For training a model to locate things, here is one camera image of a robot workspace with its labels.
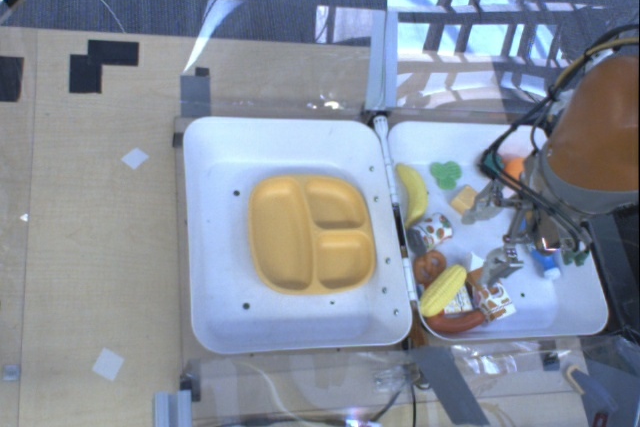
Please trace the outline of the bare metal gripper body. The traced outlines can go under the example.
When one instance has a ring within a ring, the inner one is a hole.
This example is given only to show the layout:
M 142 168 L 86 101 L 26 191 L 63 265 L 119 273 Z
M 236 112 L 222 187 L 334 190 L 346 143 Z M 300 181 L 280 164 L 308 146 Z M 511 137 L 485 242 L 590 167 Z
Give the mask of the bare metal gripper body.
M 561 248 L 560 230 L 548 212 L 549 205 L 543 200 L 511 196 L 500 200 L 499 206 L 515 211 L 508 231 L 503 236 L 506 251 L 515 251 L 519 244 L 532 245 L 538 251 Z

